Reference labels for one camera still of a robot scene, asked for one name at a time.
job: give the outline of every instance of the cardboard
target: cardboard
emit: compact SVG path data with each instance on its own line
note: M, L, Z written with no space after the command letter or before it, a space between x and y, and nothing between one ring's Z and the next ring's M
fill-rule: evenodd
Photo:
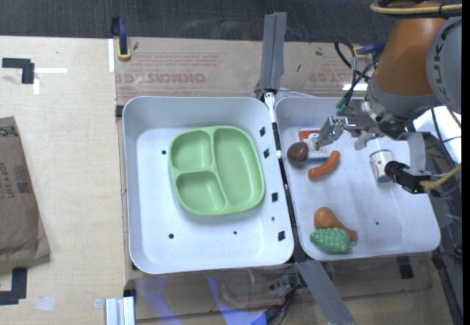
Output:
M15 118L0 119L0 262L50 251Z

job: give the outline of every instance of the white tray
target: white tray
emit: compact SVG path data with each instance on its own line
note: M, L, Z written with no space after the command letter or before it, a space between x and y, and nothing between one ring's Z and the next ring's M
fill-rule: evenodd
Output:
M369 165L369 155L390 150L396 161L409 164L407 142L388 137L368 142L355 150L349 132L331 145L341 160L328 176L309 180L307 171L318 164L292 165L286 158L291 144L297 142L299 128L321 127L335 111L337 98L290 97L281 99L275 108L287 181L289 182L300 244L316 260L367 258L434 250L441 240L433 207L427 194L410 194L396 183L377 183ZM314 212L328 206L342 223L358 232L355 246L346 254L328 254L310 241L315 230Z
M249 211L199 216L185 210L175 195L167 154L170 142L182 131L210 125L241 128L257 148L266 191L261 203ZM254 98L138 97L123 110L123 128L129 247L138 269L167 274L272 266L291 257L294 240L289 212L270 115L262 102Z

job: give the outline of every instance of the light wood surface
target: light wood surface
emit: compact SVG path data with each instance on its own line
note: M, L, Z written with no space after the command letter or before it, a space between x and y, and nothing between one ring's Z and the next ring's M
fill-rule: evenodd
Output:
M31 59L40 94L21 71L0 68L0 117L14 116L50 261L28 270L26 299L0 306L0 324L103 324L95 298L122 297L125 284L115 80L107 40L0 37L1 57ZM35 309L40 296L54 310Z

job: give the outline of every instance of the sausage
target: sausage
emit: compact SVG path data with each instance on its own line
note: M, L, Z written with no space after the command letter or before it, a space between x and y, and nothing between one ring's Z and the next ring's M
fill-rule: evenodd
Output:
M332 151L324 164L318 167L314 167L313 169L310 169L308 171L308 177L310 179L317 179L322 177L323 175L329 174L334 170L336 166L338 166L340 156L341 154L339 153L339 151Z

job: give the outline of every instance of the white can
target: white can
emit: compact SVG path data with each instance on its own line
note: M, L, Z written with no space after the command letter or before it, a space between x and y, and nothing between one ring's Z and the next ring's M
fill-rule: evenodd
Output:
M391 178L385 174L385 165L393 160L394 157L390 150L379 150L370 155L370 166L377 182L391 181Z

